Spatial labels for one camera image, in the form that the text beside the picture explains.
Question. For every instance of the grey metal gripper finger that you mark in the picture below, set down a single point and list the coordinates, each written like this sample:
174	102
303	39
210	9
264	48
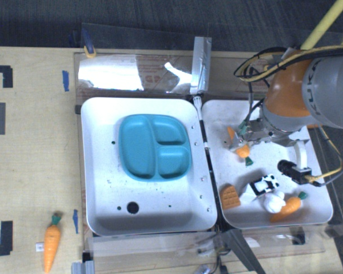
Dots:
251	143
234	143

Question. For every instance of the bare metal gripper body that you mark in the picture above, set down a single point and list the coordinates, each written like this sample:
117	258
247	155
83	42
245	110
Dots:
260	131

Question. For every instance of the orange toy carrot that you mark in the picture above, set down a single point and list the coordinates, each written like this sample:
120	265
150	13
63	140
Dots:
51	243
288	207
243	152

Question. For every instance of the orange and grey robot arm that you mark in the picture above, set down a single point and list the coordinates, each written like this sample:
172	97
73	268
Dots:
297	96

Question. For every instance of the white plastic tray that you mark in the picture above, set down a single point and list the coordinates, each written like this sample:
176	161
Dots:
103	158
271	164

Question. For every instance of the black and white carton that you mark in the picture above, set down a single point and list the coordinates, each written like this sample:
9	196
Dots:
264	185

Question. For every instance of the orange toy waffle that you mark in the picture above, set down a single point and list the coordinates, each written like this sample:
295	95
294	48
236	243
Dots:
229	197

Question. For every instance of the blue divided plate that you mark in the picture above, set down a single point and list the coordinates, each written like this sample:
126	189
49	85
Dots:
138	147

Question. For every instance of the black cylinder on white bracket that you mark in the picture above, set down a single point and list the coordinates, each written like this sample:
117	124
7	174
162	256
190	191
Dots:
295	172

